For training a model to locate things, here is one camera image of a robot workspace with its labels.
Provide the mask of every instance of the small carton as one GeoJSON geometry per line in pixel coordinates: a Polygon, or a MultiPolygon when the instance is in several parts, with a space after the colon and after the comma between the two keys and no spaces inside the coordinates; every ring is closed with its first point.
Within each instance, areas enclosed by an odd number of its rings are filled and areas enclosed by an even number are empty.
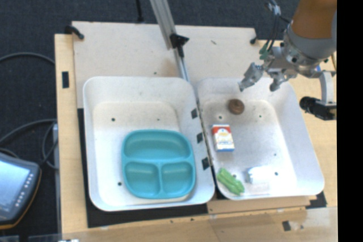
{"type": "Polygon", "coordinates": [[[216,151],[234,150],[232,133],[228,124],[213,125],[212,134],[216,151]]]}

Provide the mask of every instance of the screen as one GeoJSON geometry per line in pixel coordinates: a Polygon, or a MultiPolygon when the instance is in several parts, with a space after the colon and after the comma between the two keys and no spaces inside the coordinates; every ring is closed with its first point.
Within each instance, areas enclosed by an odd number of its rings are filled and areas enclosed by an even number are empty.
{"type": "Polygon", "coordinates": [[[0,160],[0,207],[3,210],[10,211],[29,173],[29,169],[0,160]]]}

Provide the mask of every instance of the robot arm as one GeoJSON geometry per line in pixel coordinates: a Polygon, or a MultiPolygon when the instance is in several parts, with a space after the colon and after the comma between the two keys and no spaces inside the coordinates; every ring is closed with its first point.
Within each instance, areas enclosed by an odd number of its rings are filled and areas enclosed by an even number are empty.
{"type": "Polygon", "coordinates": [[[271,91],[278,90],[282,83],[298,74],[319,78],[322,99],[305,97],[301,100],[301,108],[324,120],[336,119],[336,103],[327,97],[332,95],[331,77],[336,72],[322,72],[317,68],[336,52],[337,0],[300,0],[280,46],[273,46],[276,21],[281,18],[280,7],[270,0],[267,8],[274,13],[275,22],[270,38],[260,50],[260,59],[264,62],[250,65],[239,82],[240,90],[255,84],[264,72],[273,78],[271,91]]]}

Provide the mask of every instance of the green plastic object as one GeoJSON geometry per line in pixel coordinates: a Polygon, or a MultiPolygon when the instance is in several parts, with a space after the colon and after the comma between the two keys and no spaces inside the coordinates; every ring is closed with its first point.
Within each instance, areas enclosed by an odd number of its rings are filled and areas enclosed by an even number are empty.
{"type": "Polygon", "coordinates": [[[263,45],[263,47],[260,49],[259,53],[264,54],[267,51],[267,43],[263,45]]]}
{"type": "Polygon", "coordinates": [[[244,193],[244,186],[240,180],[237,180],[229,171],[225,168],[221,168],[217,173],[217,180],[221,182],[228,190],[236,195],[244,193]]]}

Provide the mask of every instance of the white plastic item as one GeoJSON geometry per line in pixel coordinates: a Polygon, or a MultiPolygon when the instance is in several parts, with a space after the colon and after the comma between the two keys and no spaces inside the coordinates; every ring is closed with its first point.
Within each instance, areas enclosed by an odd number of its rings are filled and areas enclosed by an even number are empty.
{"type": "Polygon", "coordinates": [[[104,211],[197,205],[214,194],[212,171],[192,86],[180,78],[93,77],[83,88],[89,194],[104,211]],[[134,196],[122,175],[121,145],[126,135],[140,129],[182,133],[195,157],[196,182],[186,196],[147,199],[134,196]]]}
{"type": "Polygon", "coordinates": [[[213,169],[217,173],[225,168],[245,188],[245,192],[237,196],[217,182],[221,193],[235,200],[320,193],[324,177],[292,86],[284,83],[279,90],[270,92],[271,79],[261,78],[254,86],[240,92],[239,81],[208,78],[197,87],[213,169]],[[242,114],[229,111],[231,99],[244,103],[242,114]],[[215,124],[230,125],[233,152],[214,150],[210,128],[215,124]],[[260,165],[268,165],[273,173],[268,186],[247,180],[247,171],[260,165]]]}
{"type": "Polygon", "coordinates": [[[267,184],[273,179],[273,171],[270,165],[252,167],[247,171],[247,181],[251,184],[267,184]]]}

